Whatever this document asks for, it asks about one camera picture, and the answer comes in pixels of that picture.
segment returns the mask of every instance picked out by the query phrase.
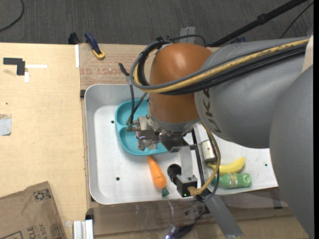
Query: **black pole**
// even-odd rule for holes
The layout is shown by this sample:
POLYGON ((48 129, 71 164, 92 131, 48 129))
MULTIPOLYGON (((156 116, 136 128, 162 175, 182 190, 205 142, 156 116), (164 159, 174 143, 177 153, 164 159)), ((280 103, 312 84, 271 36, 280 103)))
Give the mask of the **black pole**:
POLYGON ((218 47, 218 46, 236 38, 237 36, 239 36, 243 33, 246 33, 247 31, 249 31, 257 26, 260 26, 260 25, 267 23, 269 20, 291 10, 292 8, 295 8, 296 6, 302 4, 303 2, 306 2, 306 1, 308 1, 308 0, 291 0, 288 3, 278 7, 277 9, 274 9, 273 11, 271 11, 267 14, 259 15, 257 17, 257 20, 255 20, 255 21, 249 23, 248 25, 240 28, 239 30, 236 30, 235 32, 221 38, 218 41, 215 41, 213 43, 208 44, 207 47, 218 47))

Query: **yellow cable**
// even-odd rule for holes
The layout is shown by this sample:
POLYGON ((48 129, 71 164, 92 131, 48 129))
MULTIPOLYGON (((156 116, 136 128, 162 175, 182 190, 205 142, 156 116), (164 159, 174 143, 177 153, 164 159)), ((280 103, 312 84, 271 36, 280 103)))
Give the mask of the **yellow cable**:
POLYGON ((208 178, 208 180, 205 182, 205 184, 203 186, 201 186, 200 189, 196 189, 195 187, 188 187, 187 190, 190 192, 191 196, 194 195, 200 195, 207 187, 208 185, 211 183, 211 181, 214 179, 218 169, 219 169, 219 165, 220 165, 220 151, 216 142, 215 137, 213 136, 213 134, 210 132, 210 130, 204 125, 204 123, 201 123, 203 125, 203 127, 205 128, 205 130, 207 131, 209 137, 212 139, 213 144, 215 146, 216 149, 216 153, 217 153, 217 163, 216 163, 216 168, 214 169, 213 173, 210 175, 210 177, 208 178))
MULTIPOLYGON (((233 68, 235 66, 238 66, 240 64, 243 64, 243 63, 246 63, 250 60, 253 60, 253 59, 257 59, 257 58, 260 58, 260 57, 263 57, 263 56, 266 56, 266 55, 269 55, 271 53, 274 53, 274 52, 277 52, 277 51, 281 51, 281 50, 284 50, 284 49, 287 49, 287 48, 291 48, 291 47, 294 47, 294 46, 298 46, 298 45, 302 45, 302 44, 305 44, 309 41, 309 39, 305 39, 305 40, 301 40, 301 41, 295 41, 295 42, 291 42, 291 43, 287 43, 287 44, 284 44, 284 45, 280 45, 280 46, 276 46, 276 47, 273 47, 273 48, 269 48, 269 49, 266 49, 266 50, 262 50, 262 51, 259 51, 259 52, 256 52, 256 53, 253 53, 253 54, 250 54, 246 57, 243 57, 243 58, 240 58, 240 59, 237 59, 235 61, 232 61, 230 63, 227 63, 225 65, 222 65, 222 66, 219 66, 219 67, 216 67, 210 71, 206 71, 206 72, 203 72, 202 74, 200 75, 197 75, 197 76, 194 76, 190 79, 187 79, 187 80, 184 80, 182 82, 179 82, 179 83, 176 83, 176 84, 173 84, 173 85, 170 85, 170 86, 167 86, 167 87, 163 87, 163 88, 159 88, 159 89, 153 89, 153 90, 150 90, 150 89, 141 89, 142 91, 144 92, 147 92, 147 93, 162 93, 162 92, 167 92, 167 91, 173 91, 173 90, 176 90, 176 89, 179 89, 179 88, 183 88, 183 87, 187 87, 189 85, 192 85, 198 81, 201 81, 205 78, 208 78, 210 76, 213 76, 213 75, 216 75, 218 73, 221 73, 221 72, 224 72, 230 68, 233 68)), ((134 69, 134 81, 141 85, 139 79, 138 79, 138 76, 137 76, 137 66, 135 67, 134 69)))

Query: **toy carrot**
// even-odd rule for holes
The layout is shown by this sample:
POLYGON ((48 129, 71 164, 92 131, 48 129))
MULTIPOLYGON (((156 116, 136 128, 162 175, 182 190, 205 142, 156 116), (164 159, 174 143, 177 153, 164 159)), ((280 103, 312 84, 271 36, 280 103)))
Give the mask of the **toy carrot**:
POLYGON ((162 189, 161 195, 167 196, 169 194, 168 190, 166 189, 166 178, 163 174, 162 170, 160 169, 159 165, 155 162, 155 160, 149 155, 148 156, 149 166, 151 170, 151 175, 155 186, 162 189))

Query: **orange carrot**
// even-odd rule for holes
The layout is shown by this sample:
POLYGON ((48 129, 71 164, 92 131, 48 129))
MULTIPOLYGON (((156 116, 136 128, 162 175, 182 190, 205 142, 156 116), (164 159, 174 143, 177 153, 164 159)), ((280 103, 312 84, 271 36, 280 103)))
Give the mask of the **orange carrot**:
POLYGON ((151 170, 151 175, 154 181, 155 186, 162 189, 166 186, 166 177, 160 169, 159 165, 155 162, 155 160, 148 156, 149 166, 151 170))

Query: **white tray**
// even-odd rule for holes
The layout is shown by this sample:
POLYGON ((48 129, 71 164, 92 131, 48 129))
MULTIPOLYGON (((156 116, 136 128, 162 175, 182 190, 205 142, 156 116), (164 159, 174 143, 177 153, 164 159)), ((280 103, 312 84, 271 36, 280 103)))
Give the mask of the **white tray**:
MULTIPOLYGON (((135 97, 142 96, 140 90, 134 89, 135 97)), ((176 186, 167 175, 171 164, 180 164, 178 153, 162 153, 153 158, 166 175, 169 195, 162 197, 152 181, 147 156, 131 155, 121 147, 117 138, 115 111, 119 104, 130 100, 131 94, 127 85, 96 84, 85 93, 85 110, 88 139, 89 185, 91 196, 100 204, 113 205, 145 201, 181 199, 176 186)), ((197 142, 207 139, 203 128, 197 126, 197 142)), ((192 143, 191 135, 185 137, 192 143)), ((240 156, 246 157, 242 172, 252 176, 252 187, 234 190, 219 188, 217 194, 226 195, 238 192, 277 187, 271 166, 269 150, 248 149, 236 144, 216 139, 222 153, 222 162, 229 163, 240 156)), ((199 179, 197 161, 192 152, 193 173, 199 179)), ((205 170, 205 178, 211 170, 205 170)))

